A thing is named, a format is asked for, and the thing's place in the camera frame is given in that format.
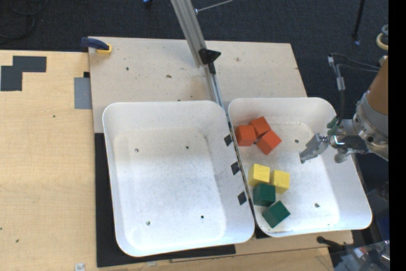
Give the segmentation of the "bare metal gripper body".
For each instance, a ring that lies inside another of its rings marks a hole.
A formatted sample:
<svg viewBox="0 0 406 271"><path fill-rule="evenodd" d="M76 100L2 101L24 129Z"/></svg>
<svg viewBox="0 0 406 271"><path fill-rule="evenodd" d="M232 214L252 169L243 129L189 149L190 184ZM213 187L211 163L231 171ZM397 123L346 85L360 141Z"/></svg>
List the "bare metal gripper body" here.
<svg viewBox="0 0 406 271"><path fill-rule="evenodd" d="M389 160L388 117L380 113L356 113L352 119L333 118L328 123L330 145L338 150L336 161L350 154L375 154Z"/></svg>

